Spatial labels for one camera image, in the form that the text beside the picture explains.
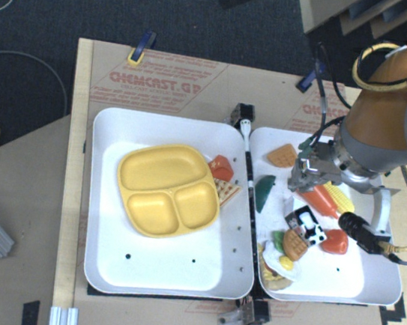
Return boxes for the white fried egg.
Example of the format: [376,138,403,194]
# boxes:
[258,239,307,284]

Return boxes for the brown round waffle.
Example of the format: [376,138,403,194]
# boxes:
[279,227,311,264]

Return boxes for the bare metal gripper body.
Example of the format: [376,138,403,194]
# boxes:
[290,136,385,195]

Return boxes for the yellow corn cob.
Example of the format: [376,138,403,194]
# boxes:
[319,180,359,217]

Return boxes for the black block with thin wires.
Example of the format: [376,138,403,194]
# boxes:
[217,292,274,325]
[226,101,258,129]

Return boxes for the black and white milk carton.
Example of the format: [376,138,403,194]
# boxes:
[280,201,333,250]

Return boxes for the brown cardboard board, red print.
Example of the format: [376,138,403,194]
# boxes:
[49,39,407,325]

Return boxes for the yellow divided plate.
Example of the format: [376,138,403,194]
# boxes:
[107,135,230,248]

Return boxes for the tan pizza slice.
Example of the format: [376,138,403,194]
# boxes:
[208,177,244,211]

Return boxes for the white plastic tray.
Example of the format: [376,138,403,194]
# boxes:
[68,103,278,315]
[225,124,407,319]

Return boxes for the black cylinder on white bracket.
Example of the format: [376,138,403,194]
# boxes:
[334,180,401,258]

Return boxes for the green lettuce leaf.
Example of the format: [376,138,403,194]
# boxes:
[269,229,289,255]

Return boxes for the red tomato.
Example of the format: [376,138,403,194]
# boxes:
[317,225,352,257]

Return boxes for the tan burger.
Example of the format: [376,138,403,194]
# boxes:
[254,256,297,294]

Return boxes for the thin black and white rod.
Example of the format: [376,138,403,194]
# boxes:
[214,119,283,300]

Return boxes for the orange waffle biscuit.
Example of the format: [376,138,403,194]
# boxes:
[265,141,301,171]

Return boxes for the green wedge slice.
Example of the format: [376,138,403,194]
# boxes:
[250,172,278,216]

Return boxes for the red carton with yellow star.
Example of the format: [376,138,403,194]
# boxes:
[205,153,238,183]

